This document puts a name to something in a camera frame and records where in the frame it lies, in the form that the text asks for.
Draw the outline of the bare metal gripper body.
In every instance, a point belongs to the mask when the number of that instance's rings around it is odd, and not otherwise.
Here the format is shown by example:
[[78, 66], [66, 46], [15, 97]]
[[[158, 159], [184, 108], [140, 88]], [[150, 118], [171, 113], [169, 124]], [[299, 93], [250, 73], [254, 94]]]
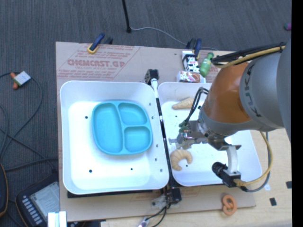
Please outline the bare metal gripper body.
[[225, 136], [214, 133], [205, 124], [201, 125], [198, 121], [189, 121], [187, 124], [182, 122], [179, 127], [178, 137], [183, 137], [183, 142], [191, 142], [193, 144], [207, 143], [216, 150], [225, 150], [228, 147]]

